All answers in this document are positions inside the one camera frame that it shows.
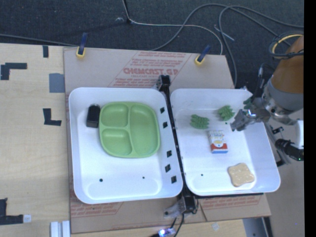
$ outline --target green tray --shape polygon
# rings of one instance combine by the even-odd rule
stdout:
[[[149,157],[160,147],[156,113],[141,103],[112,102],[103,106],[99,132],[103,149],[115,157]]]

